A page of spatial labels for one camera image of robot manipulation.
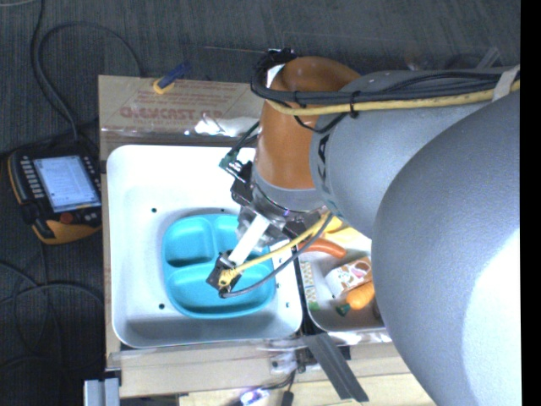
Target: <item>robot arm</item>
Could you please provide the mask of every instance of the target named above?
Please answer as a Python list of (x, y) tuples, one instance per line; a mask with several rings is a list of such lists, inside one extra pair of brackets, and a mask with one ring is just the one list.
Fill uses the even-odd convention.
[(372, 239), (385, 326), (433, 400), (521, 404), (520, 81), (493, 101), (508, 69), (285, 60), (253, 85), (268, 101), (232, 188), (249, 246), (313, 237), (332, 212)]

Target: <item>dark floor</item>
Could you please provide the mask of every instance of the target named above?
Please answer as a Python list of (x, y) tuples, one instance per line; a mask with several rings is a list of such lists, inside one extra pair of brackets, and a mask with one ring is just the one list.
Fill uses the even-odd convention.
[[(521, 0), (0, 0), (0, 155), (67, 132), (97, 142), (97, 76), (248, 82), (267, 48), (335, 58), (360, 73), (520, 62)], [(40, 89), (33, 62), (52, 89)], [(0, 192), (0, 404), (82, 404), (102, 370), (102, 239), (41, 246), (5, 169)]]

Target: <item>orange toy vegetable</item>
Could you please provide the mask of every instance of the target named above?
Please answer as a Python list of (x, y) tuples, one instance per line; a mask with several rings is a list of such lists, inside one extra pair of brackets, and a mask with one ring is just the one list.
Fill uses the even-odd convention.
[(349, 310), (361, 310), (374, 298), (374, 282), (368, 282), (349, 292), (346, 304), (336, 307), (339, 315), (346, 315)]

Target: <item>blue plate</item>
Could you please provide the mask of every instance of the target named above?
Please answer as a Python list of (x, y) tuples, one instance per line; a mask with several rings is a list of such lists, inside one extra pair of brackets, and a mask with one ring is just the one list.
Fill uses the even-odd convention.
[[(206, 283), (218, 255), (237, 245), (237, 225), (234, 215), (198, 215), (176, 221), (165, 232), (161, 258), (166, 291), (182, 314), (199, 319), (238, 317), (261, 310), (272, 300), (276, 291), (274, 278), (247, 294), (226, 299)], [(265, 252), (253, 253), (249, 258)], [(234, 290), (251, 286), (272, 270), (272, 260), (250, 267)]]

